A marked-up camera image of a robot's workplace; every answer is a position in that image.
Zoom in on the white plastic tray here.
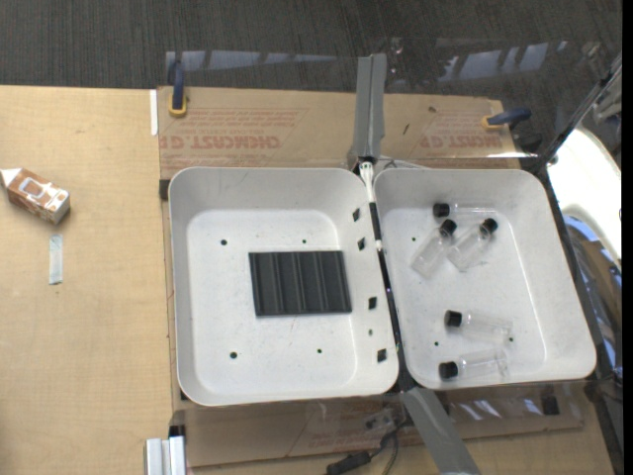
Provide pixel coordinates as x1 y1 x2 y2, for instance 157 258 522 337
167 166 401 408
372 167 598 392

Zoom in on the black ribbed rack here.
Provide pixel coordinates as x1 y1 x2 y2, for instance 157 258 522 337
247 249 354 319

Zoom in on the thin black and white rod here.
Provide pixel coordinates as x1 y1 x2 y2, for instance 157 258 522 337
359 161 408 394

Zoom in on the brown cardboard board red print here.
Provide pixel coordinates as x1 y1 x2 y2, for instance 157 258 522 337
156 85 586 469

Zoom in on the clear plastic bottle black cap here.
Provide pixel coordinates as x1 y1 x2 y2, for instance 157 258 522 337
446 217 499 273
442 309 515 344
409 218 459 281
431 201 501 224
437 347 511 382

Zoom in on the brown and white carton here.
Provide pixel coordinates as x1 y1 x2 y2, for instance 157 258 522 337
0 166 72 227

